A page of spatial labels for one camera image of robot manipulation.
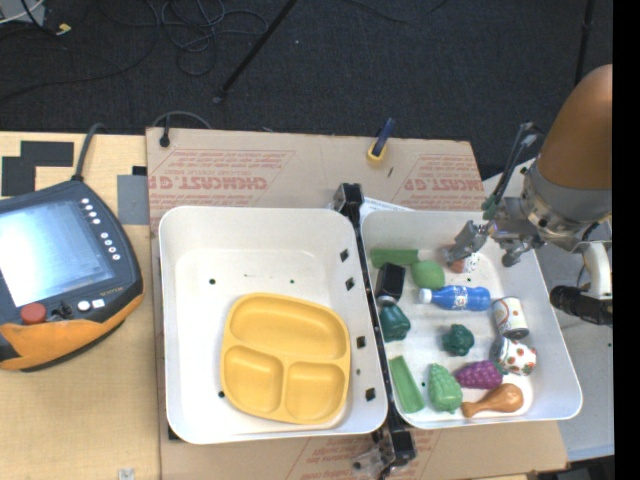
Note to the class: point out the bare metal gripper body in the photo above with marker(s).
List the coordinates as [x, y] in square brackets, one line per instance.
[545, 225]

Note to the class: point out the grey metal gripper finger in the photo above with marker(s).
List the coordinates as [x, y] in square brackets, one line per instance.
[467, 243]
[516, 255]

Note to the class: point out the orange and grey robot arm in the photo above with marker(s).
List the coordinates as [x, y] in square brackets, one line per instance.
[575, 133]

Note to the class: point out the brown and white small toy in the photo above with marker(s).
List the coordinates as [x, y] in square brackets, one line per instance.
[464, 266]

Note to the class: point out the light green lime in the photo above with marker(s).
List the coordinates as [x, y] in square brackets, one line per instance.
[429, 274]

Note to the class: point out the blue bottle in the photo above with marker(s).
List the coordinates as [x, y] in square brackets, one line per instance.
[462, 298]

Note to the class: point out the white can with orange label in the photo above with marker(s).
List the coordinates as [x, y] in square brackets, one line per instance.
[511, 317]

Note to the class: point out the green cucumber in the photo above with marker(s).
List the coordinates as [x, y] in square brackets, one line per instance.
[392, 257]

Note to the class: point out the black can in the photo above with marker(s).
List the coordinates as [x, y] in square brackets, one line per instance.
[390, 280]

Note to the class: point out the dark green broccoli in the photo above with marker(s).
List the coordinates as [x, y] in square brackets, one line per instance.
[457, 339]

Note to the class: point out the white can with tomato print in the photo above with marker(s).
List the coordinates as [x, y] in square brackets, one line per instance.
[517, 357]

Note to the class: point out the dark green bell pepper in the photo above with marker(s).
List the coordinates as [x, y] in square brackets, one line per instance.
[394, 323]

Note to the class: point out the thin black rod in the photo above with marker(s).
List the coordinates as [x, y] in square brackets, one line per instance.
[372, 308]

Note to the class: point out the white plastic tray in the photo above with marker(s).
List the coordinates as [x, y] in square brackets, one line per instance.
[200, 328]
[550, 368]

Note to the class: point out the purple grapes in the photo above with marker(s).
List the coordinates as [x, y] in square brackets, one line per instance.
[477, 375]

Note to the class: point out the brown chicken drumstick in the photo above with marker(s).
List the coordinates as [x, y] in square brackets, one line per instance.
[500, 400]

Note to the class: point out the green corn cob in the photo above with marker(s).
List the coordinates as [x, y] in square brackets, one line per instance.
[444, 390]

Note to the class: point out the brown cardboard board, red print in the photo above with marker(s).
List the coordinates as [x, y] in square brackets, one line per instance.
[310, 178]

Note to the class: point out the yellow divided plate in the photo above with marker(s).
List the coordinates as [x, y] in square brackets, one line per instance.
[285, 358]

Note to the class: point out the black cylinder on white bracket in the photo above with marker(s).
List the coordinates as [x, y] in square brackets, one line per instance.
[580, 303]

